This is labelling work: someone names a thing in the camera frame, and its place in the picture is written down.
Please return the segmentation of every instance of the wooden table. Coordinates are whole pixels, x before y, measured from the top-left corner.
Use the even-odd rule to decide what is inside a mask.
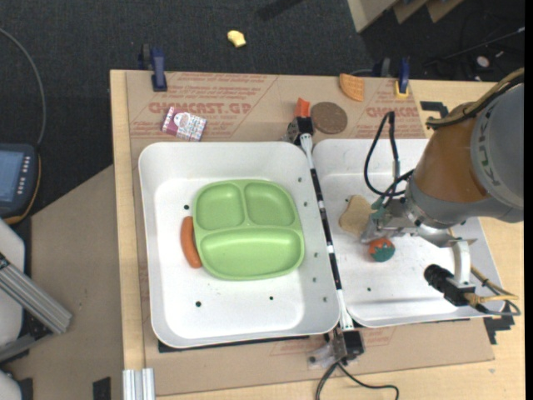
[[[120,261],[122,300],[122,342],[124,368],[140,370],[146,367],[142,315],[140,306],[139,270],[137,265],[137,237],[132,190],[132,158],[130,150],[127,80],[125,71],[111,71],[112,128],[114,170],[117,195],[117,232]],[[476,100],[490,86],[476,82],[410,82],[413,96],[419,101],[444,102],[448,108]],[[524,226],[483,219],[496,266],[503,286],[520,295],[517,302],[524,311]],[[369,384],[395,384],[401,398],[498,399],[525,398],[525,318],[515,319],[510,331],[498,332],[494,346],[496,360],[460,366],[422,368],[363,377]],[[393,398],[393,393],[375,392],[355,387],[346,377],[333,378],[322,392],[325,399]],[[172,399],[312,399],[316,380],[246,387],[215,392],[172,395]]]

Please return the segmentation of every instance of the blue clamp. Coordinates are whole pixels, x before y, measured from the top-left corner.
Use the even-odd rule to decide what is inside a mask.
[[[409,58],[403,57],[400,64],[400,74],[396,80],[394,92],[398,98],[407,98],[409,96]]]
[[[167,91],[167,78],[165,77],[165,56],[159,47],[150,49],[150,60],[153,67],[152,88],[154,92]]]

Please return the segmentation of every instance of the brown round object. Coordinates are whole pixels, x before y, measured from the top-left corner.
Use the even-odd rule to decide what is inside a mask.
[[[311,118],[314,127],[323,133],[341,133],[348,125],[346,111],[333,102],[313,105]]]

